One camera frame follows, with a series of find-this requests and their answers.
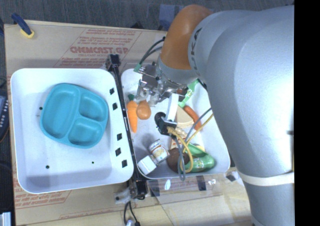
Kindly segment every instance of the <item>brown ball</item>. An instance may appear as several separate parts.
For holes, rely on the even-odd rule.
[[[173,148],[169,150],[169,154],[170,156],[166,159],[166,162],[172,171],[178,173],[178,158],[179,158],[178,148]],[[190,158],[188,154],[186,153],[183,154],[183,160],[184,160],[184,164],[189,163]]]

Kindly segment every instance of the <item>teal divided plate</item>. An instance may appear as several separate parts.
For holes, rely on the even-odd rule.
[[[40,127],[55,141],[91,148],[101,140],[108,117],[108,105],[102,97],[78,85],[61,83],[45,100]]]

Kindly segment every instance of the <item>copper-colored arm segment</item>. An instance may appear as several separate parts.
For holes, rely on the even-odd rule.
[[[195,27],[212,12],[199,5],[183,8],[173,20],[160,58],[162,62],[174,69],[191,69],[188,60],[188,43]]]

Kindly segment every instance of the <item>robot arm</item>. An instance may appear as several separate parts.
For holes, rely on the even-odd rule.
[[[294,6],[214,14],[188,6],[180,13],[154,65],[153,103],[194,79],[206,83],[215,120],[243,176],[252,221],[294,225],[294,184],[277,183],[293,170]],[[275,180],[259,185],[248,178]]]

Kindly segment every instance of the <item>white bottle cap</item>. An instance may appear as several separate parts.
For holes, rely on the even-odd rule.
[[[150,156],[146,156],[145,158],[141,159],[138,162],[138,166],[140,170],[144,173],[144,175],[151,173],[157,167]]]

